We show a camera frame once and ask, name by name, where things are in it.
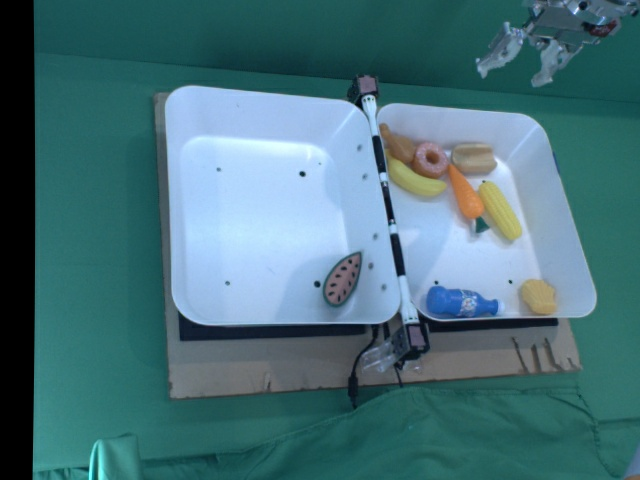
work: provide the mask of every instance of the bottle label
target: bottle label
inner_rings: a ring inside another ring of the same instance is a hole
[[[471,293],[462,290],[462,304],[460,304],[459,316],[472,317],[476,314],[476,308],[478,307],[478,300]]]

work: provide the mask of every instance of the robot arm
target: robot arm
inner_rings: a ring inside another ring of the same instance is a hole
[[[640,11],[640,0],[522,0],[522,5],[529,11],[522,28],[505,22],[489,45],[489,53],[476,59],[482,78],[513,60],[527,39],[540,51],[541,62],[531,84],[548,84],[584,45],[598,44],[614,35],[624,16],[636,16]]]

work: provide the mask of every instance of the cardboard base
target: cardboard base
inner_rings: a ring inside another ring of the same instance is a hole
[[[169,397],[189,399],[343,389],[369,333],[346,336],[181,341],[171,296],[164,102],[154,98],[167,327]],[[391,322],[392,327],[399,325]],[[580,370],[569,321],[557,326],[437,332],[431,350],[401,371],[405,384]],[[361,386],[397,383],[393,369],[358,373]]]

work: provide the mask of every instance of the white tray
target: white tray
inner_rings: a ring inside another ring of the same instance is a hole
[[[463,142],[490,144],[496,169],[467,178],[476,189],[483,179],[494,181],[523,228],[514,242],[493,228],[474,236],[450,186],[427,199],[391,183],[411,295],[422,313],[442,319],[425,307],[427,291],[440,284],[502,300],[501,318],[535,318],[519,294],[529,278],[544,279],[556,289],[554,317],[593,311],[596,291],[553,151],[536,121],[522,114],[391,104],[380,109],[378,123],[416,143],[435,142],[449,155]]]
[[[171,290],[204,325],[387,321],[400,292],[369,126],[346,101],[183,87],[165,106]],[[322,286],[363,268],[340,307]]]

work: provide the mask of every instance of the orange carrot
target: orange carrot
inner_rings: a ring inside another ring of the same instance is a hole
[[[484,212],[482,199],[455,165],[449,163],[447,169],[462,215],[467,219],[477,219]]]

